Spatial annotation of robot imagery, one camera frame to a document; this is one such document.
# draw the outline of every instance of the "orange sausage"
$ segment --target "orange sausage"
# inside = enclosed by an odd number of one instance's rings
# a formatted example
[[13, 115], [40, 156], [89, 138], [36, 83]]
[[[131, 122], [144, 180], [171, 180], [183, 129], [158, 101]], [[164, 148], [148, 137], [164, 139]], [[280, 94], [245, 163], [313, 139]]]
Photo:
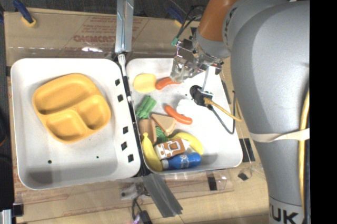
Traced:
[[170, 77], [165, 77], [162, 80], [160, 80], [159, 82], [157, 82], [155, 87], [156, 87], [156, 89], [161, 90], [164, 87], [166, 87], [168, 85], [173, 85], [173, 84], [181, 84], [181, 83], [177, 83], [177, 82], [172, 81], [170, 79]]
[[185, 117], [185, 116], [177, 113], [170, 105], [166, 105], [165, 108], [164, 108], [164, 110], [167, 112], [167, 114], [170, 117], [175, 118], [175, 120], [177, 120], [180, 123], [190, 125], [193, 122], [192, 118]]

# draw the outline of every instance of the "white tape band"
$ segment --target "white tape band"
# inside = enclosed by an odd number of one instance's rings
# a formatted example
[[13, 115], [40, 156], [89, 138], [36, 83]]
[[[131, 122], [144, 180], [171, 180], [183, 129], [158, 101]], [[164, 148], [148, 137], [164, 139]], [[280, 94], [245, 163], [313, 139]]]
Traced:
[[305, 141], [310, 139], [310, 128], [295, 131], [288, 134], [253, 134], [250, 133], [252, 139], [256, 142], [274, 142], [278, 140], [298, 140]]

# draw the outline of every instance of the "yellow banana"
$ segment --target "yellow banana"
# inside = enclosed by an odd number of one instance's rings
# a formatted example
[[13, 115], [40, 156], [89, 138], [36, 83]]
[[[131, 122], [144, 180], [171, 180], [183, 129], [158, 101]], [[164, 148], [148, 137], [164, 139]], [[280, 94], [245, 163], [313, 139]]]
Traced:
[[193, 148], [193, 150], [200, 155], [204, 154], [204, 147], [201, 144], [201, 142], [192, 134], [188, 133], [177, 133], [173, 137], [168, 138], [169, 140], [174, 140], [174, 139], [184, 139], [188, 142], [190, 142], [190, 146]]
[[154, 151], [151, 140], [148, 138], [148, 133], [143, 134], [144, 138], [142, 141], [142, 147], [144, 151], [144, 157], [146, 164], [155, 171], [162, 171], [163, 165], [159, 160], [156, 152]]

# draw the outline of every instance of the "blue bottle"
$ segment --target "blue bottle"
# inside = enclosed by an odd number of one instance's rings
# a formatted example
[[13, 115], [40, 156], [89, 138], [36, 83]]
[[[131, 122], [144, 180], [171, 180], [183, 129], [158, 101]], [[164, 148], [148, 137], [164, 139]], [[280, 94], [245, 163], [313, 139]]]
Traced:
[[170, 159], [163, 159], [163, 169], [186, 169], [198, 166], [201, 163], [201, 156], [194, 152], [191, 154], [181, 154]]

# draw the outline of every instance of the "yellow divided plate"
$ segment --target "yellow divided plate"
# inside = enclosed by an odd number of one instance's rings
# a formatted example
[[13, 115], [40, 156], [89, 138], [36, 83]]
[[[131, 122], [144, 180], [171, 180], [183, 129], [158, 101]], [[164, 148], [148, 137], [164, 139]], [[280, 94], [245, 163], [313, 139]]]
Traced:
[[39, 87], [33, 107], [58, 141], [76, 142], [102, 129], [111, 110], [100, 90], [83, 74], [69, 74]]

